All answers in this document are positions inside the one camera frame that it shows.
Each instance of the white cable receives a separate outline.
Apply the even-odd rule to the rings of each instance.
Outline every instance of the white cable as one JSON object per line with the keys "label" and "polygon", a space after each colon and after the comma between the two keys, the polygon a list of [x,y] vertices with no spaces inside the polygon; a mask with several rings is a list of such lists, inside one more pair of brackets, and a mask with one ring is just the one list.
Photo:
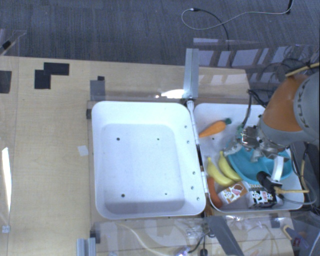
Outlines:
{"label": "white cable", "polygon": [[238,17],[240,17],[240,16],[242,16],[242,15],[245,15],[245,14],[266,14],[266,15],[283,15],[283,14],[286,14],[286,13],[288,13],[288,12],[291,10],[292,6],[294,5],[294,1],[295,1],[295,0],[292,0],[292,3],[291,3],[290,8],[288,8],[288,9],[287,9],[286,11],[284,11],[284,12],[246,11],[246,12],[243,12],[243,13],[238,14],[237,16],[232,17],[231,19],[228,19],[228,20],[226,20],[226,21],[224,21],[224,22],[221,22],[221,23],[219,23],[219,24],[217,24],[217,25],[213,25],[213,26],[209,26],[209,27],[205,27],[205,28],[192,27],[192,26],[188,25],[188,24],[185,22],[185,20],[184,20],[184,14],[185,14],[186,12],[194,12],[194,8],[190,8],[190,9],[184,10],[183,13],[181,14],[181,20],[182,20],[183,24],[184,24],[185,26],[187,26],[189,29],[198,30],[198,31],[201,31],[201,30],[210,30],[210,29],[214,29],[214,28],[216,28],[216,27],[219,27],[219,26],[221,26],[221,25],[223,25],[223,24],[226,24],[226,23],[228,23],[228,22],[230,22],[230,21],[232,21],[232,20],[234,20],[234,19],[236,19],[236,18],[238,18]]}

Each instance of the metal bracket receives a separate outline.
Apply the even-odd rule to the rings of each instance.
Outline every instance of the metal bracket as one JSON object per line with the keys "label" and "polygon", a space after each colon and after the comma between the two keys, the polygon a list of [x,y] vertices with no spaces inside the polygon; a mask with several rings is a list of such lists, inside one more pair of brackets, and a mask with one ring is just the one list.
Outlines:
{"label": "metal bracket", "polygon": [[187,48],[185,52],[183,99],[196,99],[199,86],[199,49]]}
{"label": "metal bracket", "polygon": [[203,183],[203,190],[204,193],[209,193],[209,189],[208,189],[208,183],[207,183],[207,176],[206,173],[204,171],[201,172],[201,177],[202,177],[202,183]]}
{"label": "metal bracket", "polygon": [[78,239],[76,241],[76,256],[96,256],[96,238]]}
{"label": "metal bracket", "polygon": [[209,216],[204,219],[209,225],[210,236],[217,238],[226,255],[244,255],[223,216]]}

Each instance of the sticker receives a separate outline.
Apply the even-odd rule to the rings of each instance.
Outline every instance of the sticker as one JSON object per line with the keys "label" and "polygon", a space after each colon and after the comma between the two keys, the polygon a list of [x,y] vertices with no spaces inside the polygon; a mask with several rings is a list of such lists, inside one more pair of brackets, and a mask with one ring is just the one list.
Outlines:
{"label": "sticker", "polygon": [[296,238],[293,240],[292,246],[294,246],[294,247],[299,247],[299,246],[300,246],[300,242],[301,242],[301,239],[300,239],[299,237],[296,237]]}
{"label": "sticker", "polygon": [[89,155],[89,151],[86,145],[78,146],[78,151],[79,151],[80,157]]}
{"label": "sticker", "polygon": [[10,233],[10,226],[2,226],[2,233],[7,234]]}

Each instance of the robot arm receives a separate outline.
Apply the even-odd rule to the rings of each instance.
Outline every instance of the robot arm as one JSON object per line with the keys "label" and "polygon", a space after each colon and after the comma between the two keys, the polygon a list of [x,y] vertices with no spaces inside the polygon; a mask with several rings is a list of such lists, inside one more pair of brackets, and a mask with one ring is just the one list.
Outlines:
{"label": "robot arm", "polygon": [[319,72],[288,77],[274,92],[257,126],[246,127],[241,144],[254,149],[251,161],[275,159],[290,144],[303,141],[319,148]]}

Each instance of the small box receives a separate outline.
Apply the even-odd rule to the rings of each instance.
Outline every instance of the small box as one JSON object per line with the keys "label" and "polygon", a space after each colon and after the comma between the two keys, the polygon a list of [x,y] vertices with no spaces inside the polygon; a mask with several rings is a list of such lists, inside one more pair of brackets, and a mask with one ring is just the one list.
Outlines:
{"label": "small box", "polygon": [[249,208],[268,208],[277,203],[276,195],[264,190],[250,191],[246,199]]}
{"label": "small box", "polygon": [[222,190],[218,197],[221,199],[223,205],[228,205],[239,198],[245,196],[249,191],[249,185],[245,181],[239,181],[236,184]]}

